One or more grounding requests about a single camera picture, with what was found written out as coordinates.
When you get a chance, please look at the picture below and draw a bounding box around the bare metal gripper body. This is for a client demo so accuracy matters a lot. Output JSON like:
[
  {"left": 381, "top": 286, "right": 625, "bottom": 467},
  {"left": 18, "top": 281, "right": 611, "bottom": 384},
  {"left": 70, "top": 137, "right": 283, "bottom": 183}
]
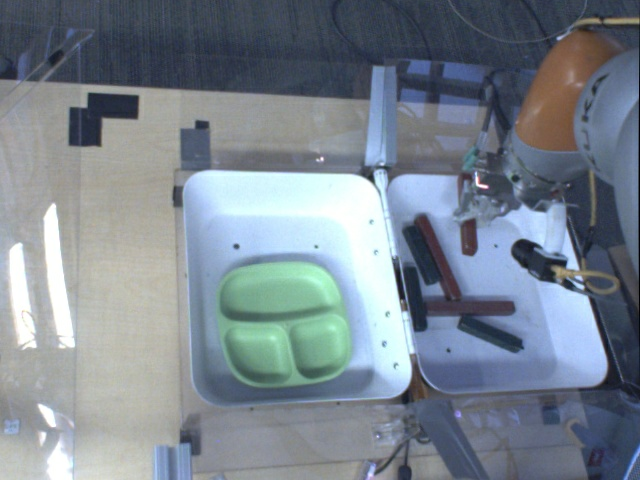
[{"left": 471, "top": 151, "right": 572, "bottom": 214}]

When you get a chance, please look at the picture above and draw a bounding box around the brown bar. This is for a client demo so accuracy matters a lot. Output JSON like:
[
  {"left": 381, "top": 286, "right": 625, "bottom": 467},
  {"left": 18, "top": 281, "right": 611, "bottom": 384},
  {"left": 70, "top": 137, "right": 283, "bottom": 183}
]
[
  {"left": 424, "top": 297, "right": 517, "bottom": 318},
  {"left": 456, "top": 173, "right": 478, "bottom": 257},
  {"left": 414, "top": 213, "right": 463, "bottom": 303}
]

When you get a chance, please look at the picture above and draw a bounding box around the dark green bar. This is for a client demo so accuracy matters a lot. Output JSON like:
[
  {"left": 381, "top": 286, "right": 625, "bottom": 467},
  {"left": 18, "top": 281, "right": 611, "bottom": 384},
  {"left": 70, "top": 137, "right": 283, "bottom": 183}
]
[
  {"left": 456, "top": 314, "right": 526, "bottom": 355},
  {"left": 402, "top": 265, "right": 429, "bottom": 333},
  {"left": 401, "top": 223, "right": 442, "bottom": 287}
]

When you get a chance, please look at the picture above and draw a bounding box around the white plastic tray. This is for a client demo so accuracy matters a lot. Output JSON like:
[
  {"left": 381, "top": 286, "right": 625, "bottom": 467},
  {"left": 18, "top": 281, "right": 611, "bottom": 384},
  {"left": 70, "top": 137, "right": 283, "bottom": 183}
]
[
  {"left": 386, "top": 173, "right": 611, "bottom": 396},
  {"left": 181, "top": 169, "right": 414, "bottom": 409}
]

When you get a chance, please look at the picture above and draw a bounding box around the green divided plate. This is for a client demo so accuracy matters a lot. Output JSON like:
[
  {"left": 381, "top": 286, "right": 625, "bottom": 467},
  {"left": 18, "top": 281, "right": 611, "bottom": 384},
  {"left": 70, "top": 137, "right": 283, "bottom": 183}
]
[{"left": 215, "top": 261, "right": 356, "bottom": 389}]

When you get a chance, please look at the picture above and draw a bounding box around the black cylinder on white bracket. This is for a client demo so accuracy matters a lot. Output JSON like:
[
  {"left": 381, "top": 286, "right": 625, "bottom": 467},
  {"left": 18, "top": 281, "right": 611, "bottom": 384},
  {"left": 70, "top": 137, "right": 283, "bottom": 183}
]
[{"left": 510, "top": 201, "right": 570, "bottom": 283}]

